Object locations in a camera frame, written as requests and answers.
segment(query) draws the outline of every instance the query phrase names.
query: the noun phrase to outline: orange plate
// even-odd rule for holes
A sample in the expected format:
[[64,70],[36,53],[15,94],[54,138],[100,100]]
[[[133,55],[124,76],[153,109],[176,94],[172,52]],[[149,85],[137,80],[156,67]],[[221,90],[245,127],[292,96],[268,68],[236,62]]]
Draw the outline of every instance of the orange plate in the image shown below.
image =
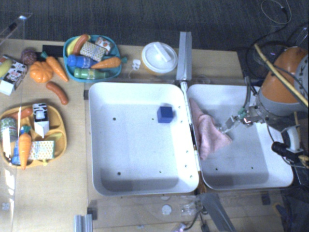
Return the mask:
[[[23,110],[23,109],[25,109],[27,107],[32,107],[32,105],[23,106],[21,108],[21,110]],[[0,116],[0,119],[4,118],[6,115],[9,115],[11,113],[17,112],[18,109],[19,109],[19,107],[7,110],[6,112],[4,112]],[[62,137],[55,144],[54,158],[50,159],[50,160],[47,160],[48,162],[52,162],[52,161],[58,159],[59,157],[61,157],[64,154],[64,152],[66,151],[66,149],[67,149],[67,135],[66,135],[66,131],[65,131],[65,128],[64,128],[64,124],[63,124],[62,118],[60,116],[60,113],[57,111],[57,109],[48,105],[47,106],[47,111],[48,111],[49,128],[50,128],[50,130],[45,135],[45,138],[50,136],[50,135],[52,135],[52,134],[54,134],[54,133],[56,133],[56,132],[62,133]],[[20,125],[21,126],[25,126],[25,125],[31,126],[30,135],[32,137],[32,141],[43,141],[44,140],[39,134],[37,134],[34,131],[33,114],[28,116],[28,117],[26,117],[26,118],[24,118],[24,119],[22,119]],[[11,143],[11,153],[12,153],[12,156],[13,156],[13,152],[14,152],[14,145],[15,145],[15,142],[12,142]],[[21,168],[19,165],[11,164],[7,160],[7,158],[4,156],[2,144],[0,144],[0,153],[1,153],[1,156],[2,156],[3,160],[7,164],[15,166],[17,168]],[[43,165],[43,161],[42,160],[28,160],[27,168],[28,167],[40,166],[40,165]]]

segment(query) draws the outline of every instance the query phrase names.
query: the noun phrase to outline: sausage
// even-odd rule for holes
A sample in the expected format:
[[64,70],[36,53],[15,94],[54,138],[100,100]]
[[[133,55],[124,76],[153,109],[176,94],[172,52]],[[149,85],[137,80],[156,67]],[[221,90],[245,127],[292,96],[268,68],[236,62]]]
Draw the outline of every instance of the sausage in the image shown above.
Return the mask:
[[[9,114],[7,117],[12,117],[12,118],[18,120],[18,113],[19,113],[19,111],[12,113],[12,114]],[[32,113],[33,113],[32,107],[27,107],[20,112],[20,119],[27,118]]]
[[81,48],[83,46],[83,44],[88,41],[89,39],[89,35],[88,34],[83,34],[80,36],[80,38],[78,39],[78,41],[76,42],[74,48],[73,48],[73,54],[74,55],[79,55]]
[[53,91],[60,99],[61,104],[66,105],[68,104],[69,100],[65,92],[62,90],[61,87],[59,87],[56,83],[54,82],[48,82],[46,84],[46,88]]

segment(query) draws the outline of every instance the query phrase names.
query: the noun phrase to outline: wooden table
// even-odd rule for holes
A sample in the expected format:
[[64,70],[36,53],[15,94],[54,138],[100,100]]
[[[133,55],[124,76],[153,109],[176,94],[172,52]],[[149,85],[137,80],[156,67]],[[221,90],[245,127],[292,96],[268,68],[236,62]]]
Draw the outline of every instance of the wooden table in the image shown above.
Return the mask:
[[[7,54],[16,60],[24,48],[33,48],[37,52],[42,51],[42,45],[60,45],[63,42],[41,42],[7,40],[0,46],[0,54]],[[120,45],[122,56],[128,58],[127,64],[123,64],[123,70],[115,81],[127,80],[131,70],[133,59],[140,59],[142,47]],[[193,76],[205,75],[212,83],[243,84],[242,73],[238,56],[235,52],[193,50]],[[165,82],[172,80],[175,72],[162,79],[154,78],[143,68],[130,74],[131,81]],[[4,111],[20,105],[45,102],[54,106],[62,115],[68,138],[68,147],[65,154],[47,166],[28,168],[25,171],[17,170],[0,160],[0,202],[9,203],[9,210],[0,210],[0,231],[73,231],[73,219],[75,215],[85,215],[91,202],[105,210],[100,216],[102,221],[95,221],[97,229],[94,231],[171,231],[177,225],[177,221],[191,221],[192,217],[182,217],[181,204],[190,202],[191,196],[172,197],[132,197],[132,198],[105,198],[97,194],[92,187],[91,180],[91,148],[89,145],[89,118],[87,101],[84,101],[84,90],[89,85],[75,82],[63,82],[58,76],[52,79],[58,83],[67,93],[68,105],[62,105],[58,97],[45,88],[44,84],[35,83],[27,74],[18,89],[6,96],[0,93],[0,114]],[[241,194],[242,200],[251,197],[253,203],[260,199],[259,195]],[[236,215],[232,217],[233,223],[239,228],[250,230],[250,226],[268,220],[273,228],[281,230],[281,221],[274,212],[267,207],[260,208],[259,212],[252,214],[251,224],[248,224],[248,215],[239,207],[236,199],[229,199],[227,194],[223,196],[231,213],[234,209]],[[275,200],[281,201],[280,196],[273,193]],[[169,203],[173,207],[172,216],[163,216],[162,204]],[[258,205],[248,207],[241,202],[241,207],[257,210]],[[212,231],[215,225],[210,217],[206,217]],[[197,224],[191,231],[200,231]]]

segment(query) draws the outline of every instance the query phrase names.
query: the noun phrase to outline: white tray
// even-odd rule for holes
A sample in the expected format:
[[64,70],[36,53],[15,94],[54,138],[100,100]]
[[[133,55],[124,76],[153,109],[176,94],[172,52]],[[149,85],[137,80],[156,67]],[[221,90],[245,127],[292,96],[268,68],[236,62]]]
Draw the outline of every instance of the white tray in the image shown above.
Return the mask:
[[[93,184],[102,195],[191,192],[197,165],[182,91],[169,84],[96,83],[89,90]],[[160,106],[174,118],[158,123]]]
[[[193,98],[201,110],[223,125],[231,115],[237,115],[246,97],[245,86],[193,85],[188,98]],[[271,130],[275,141],[281,134]],[[293,172],[282,158],[271,150],[272,140],[266,124],[255,123],[246,128],[239,125],[227,133],[232,144],[210,154],[201,161],[206,184],[216,190],[263,189],[289,186]]]

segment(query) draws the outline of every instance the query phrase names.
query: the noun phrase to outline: toy bottle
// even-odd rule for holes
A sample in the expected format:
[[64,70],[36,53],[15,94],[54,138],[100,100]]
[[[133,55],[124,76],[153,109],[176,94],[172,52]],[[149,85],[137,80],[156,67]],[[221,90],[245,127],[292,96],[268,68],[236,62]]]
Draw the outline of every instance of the toy bottle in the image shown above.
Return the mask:
[[96,63],[96,61],[86,56],[76,56],[73,54],[68,56],[68,66],[70,67],[87,69]]
[[104,79],[109,77],[109,73],[101,72],[95,69],[75,68],[74,77],[87,80]]

